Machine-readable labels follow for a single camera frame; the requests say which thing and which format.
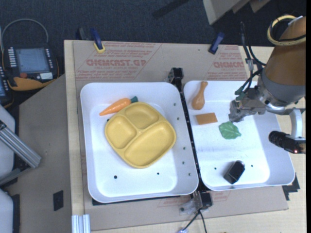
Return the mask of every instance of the toy carrot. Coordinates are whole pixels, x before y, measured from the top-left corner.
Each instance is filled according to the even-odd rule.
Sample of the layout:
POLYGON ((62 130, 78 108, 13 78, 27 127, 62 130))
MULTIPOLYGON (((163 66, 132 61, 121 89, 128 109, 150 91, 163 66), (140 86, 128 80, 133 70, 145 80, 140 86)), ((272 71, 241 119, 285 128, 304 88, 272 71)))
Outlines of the toy carrot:
POLYGON ((114 102, 112 105, 108 106, 106 109, 104 109, 102 112, 99 113, 100 116, 104 116, 107 114, 115 113, 120 111, 121 109, 125 108, 127 105, 130 105, 131 103, 137 102, 137 97, 133 97, 132 99, 123 98, 116 102, 114 102))

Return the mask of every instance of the orange carrot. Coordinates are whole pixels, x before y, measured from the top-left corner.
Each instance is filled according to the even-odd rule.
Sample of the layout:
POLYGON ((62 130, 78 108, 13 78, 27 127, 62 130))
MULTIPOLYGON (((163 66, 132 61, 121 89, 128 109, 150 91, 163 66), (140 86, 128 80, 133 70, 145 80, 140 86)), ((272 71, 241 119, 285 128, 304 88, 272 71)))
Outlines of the orange carrot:
POLYGON ((133 97, 132 99, 123 98, 116 102, 114 102, 112 105, 108 106, 106 109, 104 109, 102 112, 99 113, 100 116, 104 116, 107 114, 115 113, 120 111, 121 109, 125 108, 127 105, 130 105, 131 103, 137 102, 137 97, 133 97))

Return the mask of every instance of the wooden block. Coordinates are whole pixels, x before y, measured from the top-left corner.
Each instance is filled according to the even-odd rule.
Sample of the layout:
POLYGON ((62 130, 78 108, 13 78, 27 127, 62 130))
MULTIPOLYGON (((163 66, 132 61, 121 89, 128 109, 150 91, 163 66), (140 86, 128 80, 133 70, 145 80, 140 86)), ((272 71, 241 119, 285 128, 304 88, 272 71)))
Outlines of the wooden block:
POLYGON ((196 115, 195 117, 199 125, 218 122, 216 115, 213 112, 206 114, 199 114, 196 115))

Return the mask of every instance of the green leaf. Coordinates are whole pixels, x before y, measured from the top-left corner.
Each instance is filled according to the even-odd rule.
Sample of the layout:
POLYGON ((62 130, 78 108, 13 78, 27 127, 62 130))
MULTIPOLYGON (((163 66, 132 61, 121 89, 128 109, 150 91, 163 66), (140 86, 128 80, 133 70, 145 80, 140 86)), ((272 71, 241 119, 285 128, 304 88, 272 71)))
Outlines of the green leaf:
POLYGON ((219 131, 222 134, 224 139, 235 139, 238 136, 241 136, 237 126, 233 125, 232 122, 224 122, 219 125, 219 131))

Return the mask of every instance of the yellow plate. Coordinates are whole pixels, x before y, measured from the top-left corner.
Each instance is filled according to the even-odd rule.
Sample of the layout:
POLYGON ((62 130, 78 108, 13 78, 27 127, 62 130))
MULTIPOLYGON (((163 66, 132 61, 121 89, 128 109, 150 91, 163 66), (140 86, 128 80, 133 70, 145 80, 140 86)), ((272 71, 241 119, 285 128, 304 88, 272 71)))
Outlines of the yellow plate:
POLYGON ((113 150, 129 165, 148 167, 176 141, 172 125, 154 107, 135 102, 117 112, 106 124, 105 136, 113 150))

